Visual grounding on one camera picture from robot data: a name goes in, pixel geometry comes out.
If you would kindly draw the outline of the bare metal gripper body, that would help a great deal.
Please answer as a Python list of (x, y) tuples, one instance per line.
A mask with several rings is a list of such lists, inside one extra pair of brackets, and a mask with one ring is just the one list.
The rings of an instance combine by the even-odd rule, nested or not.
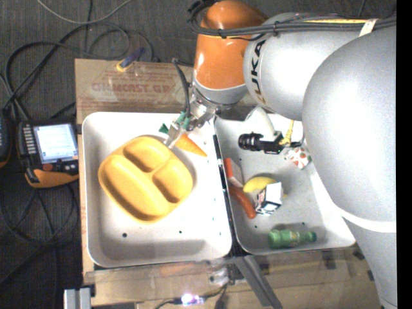
[(189, 99), (189, 126), (203, 126), (222, 108), (221, 104), (208, 100), (199, 92), (193, 92)]

